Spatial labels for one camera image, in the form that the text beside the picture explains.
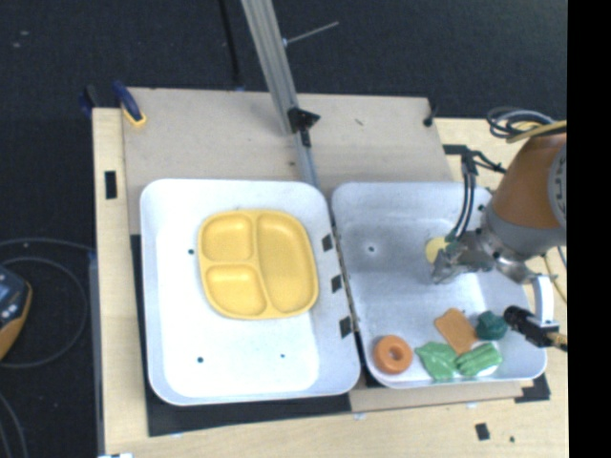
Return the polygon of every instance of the black floor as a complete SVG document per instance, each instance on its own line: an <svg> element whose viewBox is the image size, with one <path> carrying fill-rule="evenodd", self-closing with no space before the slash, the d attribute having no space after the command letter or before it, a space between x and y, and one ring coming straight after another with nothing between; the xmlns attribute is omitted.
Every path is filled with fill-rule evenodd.
<svg viewBox="0 0 611 458"><path fill-rule="evenodd" d="M427 96L441 116L482 117L513 105L567 111L568 0L274 0L283 35L332 22L289 45L300 93ZM78 95L111 83L264 90L239 0L0 0L0 241L48 237L95 245L91 124ZM85 252L0 246L0 261L55 260L88 288ZM74 282L36 262L12 265L33 285L31 317L6 362L43 358L78 329ZM90 321L76 346L34 369L0 368L0 393L31 457L96 455ZM0 424L21 457L7 410ZM6 454L0 444L0 457Z"/></svg>

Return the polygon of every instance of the yellow cable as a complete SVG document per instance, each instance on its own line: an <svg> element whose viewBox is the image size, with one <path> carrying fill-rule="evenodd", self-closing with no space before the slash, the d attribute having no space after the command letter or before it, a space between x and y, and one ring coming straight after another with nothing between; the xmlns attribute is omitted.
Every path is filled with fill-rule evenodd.
<svg viewBox="0 0 611 458"><path fill-rule="evenodd" d="M569 302L567 301L566 294L564 293L564 290L560 288L557 277L552 273L552 267L550 266L550 261L547 259L547 253L543 255L543 261L545 261L545 267L547 268L547 273L549 273L550 279L552 283L554 284L556 290L558 291L558 294L564 300L564 303L568 305Z"/></svg>
<svg viewBox="0 0 611 458"><path fill-rule="evenodd" d="M545 124L543 126L535 127L534 129L529 129L522 134L512 135L511 137L507 138L507 143L512 144L514 142L521 141L522 139L526 139L527 137L549 133L550 131L560 130L562 128L566 129L566 120L554 122L553 124Z"/></svg>

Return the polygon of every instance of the orange and black object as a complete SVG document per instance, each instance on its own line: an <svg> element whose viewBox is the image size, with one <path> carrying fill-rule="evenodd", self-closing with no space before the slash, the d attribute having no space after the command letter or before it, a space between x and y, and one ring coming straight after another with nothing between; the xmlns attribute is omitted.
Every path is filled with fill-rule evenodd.
<svg viewBox="0 0 611 458"><path fill-rule="evenodd" d="M30 284L0 264L0 361L19 336L31 304Z"/></svg>

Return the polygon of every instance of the orange ring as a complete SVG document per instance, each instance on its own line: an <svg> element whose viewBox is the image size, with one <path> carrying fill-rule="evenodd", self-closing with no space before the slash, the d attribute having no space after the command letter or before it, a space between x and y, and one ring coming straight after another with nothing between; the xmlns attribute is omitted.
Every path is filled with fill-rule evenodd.
<svg viewBox="0 0 611 458"><path fill-rule="evenodd" d="M398 336L385 336L373 348L373 361L385 373L394 375L407 370L412 359L410 345Z"/></svg>

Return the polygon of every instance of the yellow divided plate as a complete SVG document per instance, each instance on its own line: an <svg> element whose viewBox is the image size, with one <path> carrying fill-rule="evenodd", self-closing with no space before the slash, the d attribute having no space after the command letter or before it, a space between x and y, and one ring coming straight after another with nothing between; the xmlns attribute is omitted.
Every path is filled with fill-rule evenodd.
<svg viewBox="0 0 611 458"><path fill-rule="evenodd" d="M198 248L203 291L227 317L295 316L318 298L306 229L284 212L216 214L201 225Z"/></svg>

